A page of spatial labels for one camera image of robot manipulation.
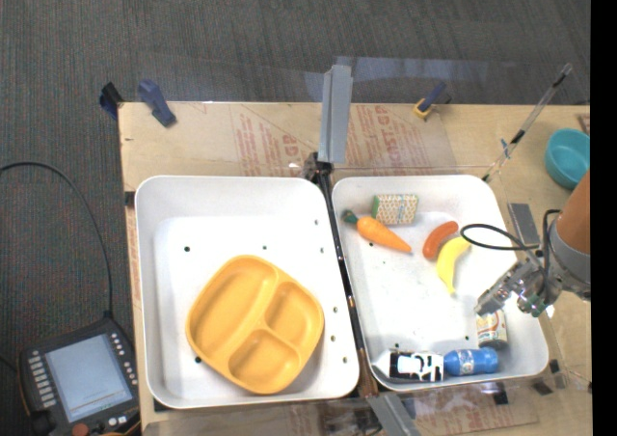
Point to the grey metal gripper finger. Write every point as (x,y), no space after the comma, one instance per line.
(499,305)
(483,301)

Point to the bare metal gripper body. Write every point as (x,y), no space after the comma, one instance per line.
(523,282)

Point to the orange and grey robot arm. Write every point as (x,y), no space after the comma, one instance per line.
(573,217)

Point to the small white printed can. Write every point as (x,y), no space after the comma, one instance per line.
(492,330)

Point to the yellow banana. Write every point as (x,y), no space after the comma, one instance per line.
(448,260)

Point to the blue bottle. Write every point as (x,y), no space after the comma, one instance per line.
(470,362)

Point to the white plastic tray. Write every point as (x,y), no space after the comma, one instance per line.
(231,212)
(414,299)

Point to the orange sausage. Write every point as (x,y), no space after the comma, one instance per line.
(438,238)

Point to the black and white carton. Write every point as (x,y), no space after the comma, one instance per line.
(417,366)

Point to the orange carrot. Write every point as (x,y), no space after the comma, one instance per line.
(381,234)

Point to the green and yellow carton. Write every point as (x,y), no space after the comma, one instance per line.
(395,209)

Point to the teal bowl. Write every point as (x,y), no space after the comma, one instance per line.
(569,159)

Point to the thin black and white rod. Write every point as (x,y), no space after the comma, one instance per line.
(343,265)

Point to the yellow divided plate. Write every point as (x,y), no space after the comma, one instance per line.
(250,323)

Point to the brown cardboard board red print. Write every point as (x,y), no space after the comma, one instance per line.
(193,144)

